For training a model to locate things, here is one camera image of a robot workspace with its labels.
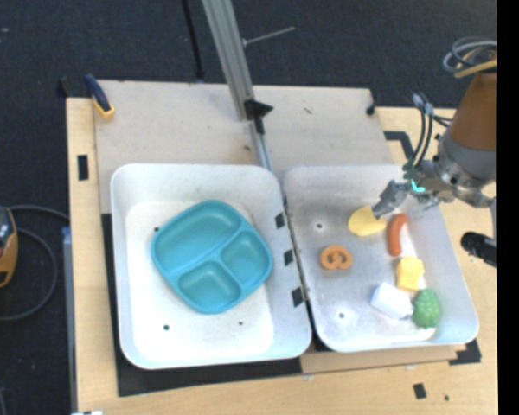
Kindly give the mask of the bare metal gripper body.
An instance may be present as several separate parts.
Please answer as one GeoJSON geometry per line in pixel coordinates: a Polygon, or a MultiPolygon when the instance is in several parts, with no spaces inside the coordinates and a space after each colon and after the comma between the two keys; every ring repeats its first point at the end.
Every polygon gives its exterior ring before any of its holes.
{"type": "Polygon", "coordinates": [[[412,189],[416,194],[429,195],[443,202],[462,201],[474,208],[489,208],[495,197],[484,193],[490,183],[476,178],[451,158],[434,156],[423,160],[408,171],[412,189]]]}

